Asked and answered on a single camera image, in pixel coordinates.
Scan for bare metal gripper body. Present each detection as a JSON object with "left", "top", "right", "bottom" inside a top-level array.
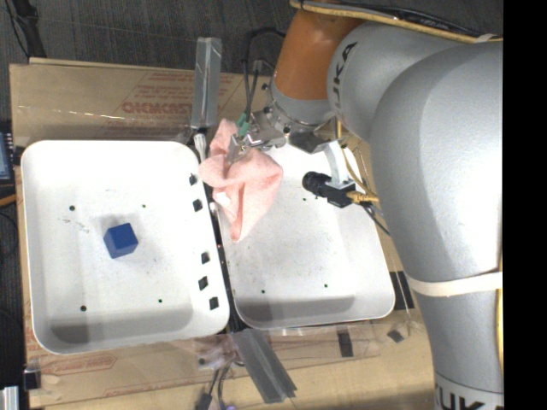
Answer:
[{"left": 245, "top": 107, "right": 301, "bottom": 149}]

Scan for pink cloth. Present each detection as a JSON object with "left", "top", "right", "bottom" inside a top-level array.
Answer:
[{"left": 197, "top": 118, "right": 285, "bottom": 243}]

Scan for white plastic tray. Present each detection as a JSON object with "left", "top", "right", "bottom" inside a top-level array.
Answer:
[
  {"left": 212, "top": 142, "right": 397, "bottom": 331},
  {"left": 20, "top": 139, "right": 232, "bottom": 355}
]

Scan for blue cube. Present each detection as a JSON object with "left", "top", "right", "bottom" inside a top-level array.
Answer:
[{"left": 103, "top": 222, "right": 140, "bottom": 261}]

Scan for brown cardboard board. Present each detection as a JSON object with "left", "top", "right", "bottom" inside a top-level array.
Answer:
[{"left": 8, "top": 56, "right": 438, "bottom": 410}]

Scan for black cylinder on white bracket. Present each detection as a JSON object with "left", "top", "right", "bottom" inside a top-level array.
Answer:
[{"left": 302, "top": 140, "right": 358, "bottom": 208}]

